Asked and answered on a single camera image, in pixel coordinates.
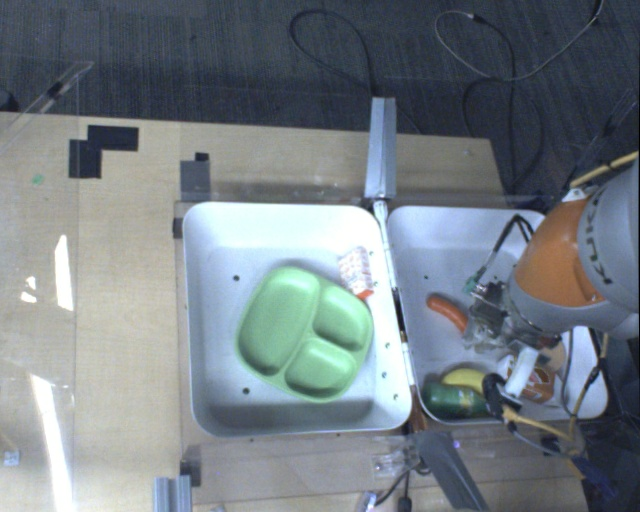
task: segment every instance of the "green bottle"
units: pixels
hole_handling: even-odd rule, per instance
[[[422,388],[425,407],[443,420],[488,416],[484,398],[469,388],[427,382]]]

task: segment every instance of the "wooden table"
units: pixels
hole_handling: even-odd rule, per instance
[[[69,140],[86,139],[89,125],[137,127],[138,150],[103,151],[101,179],[71,179]],[[43,434],[45,417],[56,411],[77,510],[151,510],[153,478],[176,476],[182,448],[172,221],[180,162],[208,153],[217,197],[247,183],[357,197],[367,142],[365,133],[47,115],[0,155],[0,234],[11,247],[0,260],[0,443],[21,452],[18,466],[2,470],[3,510],[56,510],[69,498],[64,479],[52,477],[59,472],[51,470],[51,439]],[[501,200],[487,141],[402,135],[397,154],[401,193],[429,193],[440,203],[452,194],[467,203]],[[62,235],[73,311],[55,297],[54,250]],[[51,386],[55,411],[34,398],[38,378]],[[504,439],[482,437],[493,433],[460,433],[469,440],[463,456],[492,507],[584,509],[577,480],[527,447],[505,453]],[[52,483],[62,491],[54,493]],[[449,510],[433,480],[419,485],[414,510]],[[226,507],[351,511],[357,499],[347,493]]]

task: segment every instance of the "sausage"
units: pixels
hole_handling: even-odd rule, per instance
[[[447,299],[439,297],[438,295],[431,295],[427,298],[427,307],[432,311],[447,317],[451,322],[453,322],[458,330],[464,334],[467,324],[469,323],[469,319],[467,318],[467,315],[460,311],[458,306]]]

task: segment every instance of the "green divided plate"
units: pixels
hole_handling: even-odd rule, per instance
[[[372,337],[371,313],[355,295],[306,270],[282,267],[253,292],[236,352],[269,384],[324,403],[349,389]]]

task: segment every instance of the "robotic arm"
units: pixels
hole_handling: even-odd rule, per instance
[[[506,283],[471,290],[466,341],[519,352],[505,388],[515,397],[539,350],[575,326],[638,336],[638,159],[591,196],[575,189],[568,197],[540,224]]]

